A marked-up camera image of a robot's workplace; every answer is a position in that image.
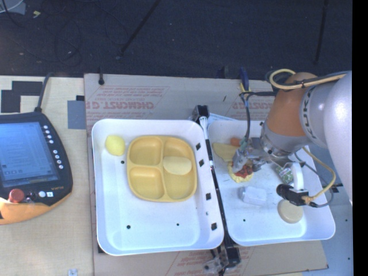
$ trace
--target green object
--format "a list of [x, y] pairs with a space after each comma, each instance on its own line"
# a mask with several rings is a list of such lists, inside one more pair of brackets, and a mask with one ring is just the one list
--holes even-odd
[[294, 176], [290, 168], [282, 168], [280, 166], [276, 166], [275, 170], [277, 174], [279, 174], [283, 183], [290, 184], [294, 181]]

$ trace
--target white cable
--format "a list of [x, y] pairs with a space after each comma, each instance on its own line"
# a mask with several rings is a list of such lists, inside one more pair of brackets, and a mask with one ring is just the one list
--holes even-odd
[[12, 6], [11, 8], [8, 8], [7, 10], [11, 10], [11, 9], [14, 9], [16, 7], [18, 7], [24, 0], [20, 0], [17, 4], [15, 4], [14, 6]]

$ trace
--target yellow cable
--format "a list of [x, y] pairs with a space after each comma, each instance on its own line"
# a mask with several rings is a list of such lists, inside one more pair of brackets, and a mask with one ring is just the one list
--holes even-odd
[[307, 205], [309, 205], [309, 203], [313, 200], [315, 200], [318, 196], [320, 196], [321, 194], [325, 193], [328, 189], [331, 188], [331, 186], [335, 183], [336, 180], [336, 174], [334, 172], [334, 170], [332, 168], [330, 168], [328, 165], [326, 165], [325, 163], [323, 163], [322, 161], [320, 161], [317, 157], [315, 157], [311, 152], [309, 152], [305, 147], [303, 147], [304, 151], [313, 159], [315, 160], [317, 163], [319, 163], [321, 166], [325, 167], [328, 171], [331, 172], [332, 174], [332, 179], [330, 181], [330, 183], [324, 188], [322, 189], [320, 192], [318, 192], [316, 195], [313, 196], [303, 196], [302, 199], [305, 201], [305, 203]]
[[291, 90], [291, 89], [297, 89], [297, 88], [303, 88], [303, 87], [309, 87], [309, 86], [313, 86], [313, 85], [319, 85], [322, 83], [327, 83], [327, 82], [331, 82], [331, 81], [335, 81], [338, 79], [341, 79], [343, 76], [345, 76], [347, 73], [343, 73], [340, 75], [334, 75], [334, 76], [328, 76], [326, 78], [321, 78], [318, 80], [314, 80], [314, 81], [310, 81], [310, 82], [306, 82], [306, 83], [301, 83], [301, 84], [295, 84], [295, 85], [282, 85], [282, 84], [278, 84], [277, 82], [275, 82], [274, 77], [275, 75], [281, 73], [281, 72], [289, 72], [291, 74], [295, 74], [294, 71], [292, 70], [288, 70], [287, 68], [282, 68], [280, 70], [276, 70], [274, 71], [271, 75], [270, 75], [270, 83], [272, 86], [282, 89], [282, 90]]

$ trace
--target yellow plate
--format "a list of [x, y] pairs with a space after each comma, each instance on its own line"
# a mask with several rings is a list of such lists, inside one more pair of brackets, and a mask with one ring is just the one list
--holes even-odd
[[190, 198], [197, 189], [194, 152], [172, 136], [141, 136], [128, 148], [130, 189], [141, 199], [174, 202]]

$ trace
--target black fabric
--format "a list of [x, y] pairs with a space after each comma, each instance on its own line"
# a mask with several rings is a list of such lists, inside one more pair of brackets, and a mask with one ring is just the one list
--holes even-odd
[[243, 67], [264, 79], [280, 68], [352, 69], [352, 0], [157, 1], [24, 0], [25, 14], [0, 13], [0, 73], [238, 78]]

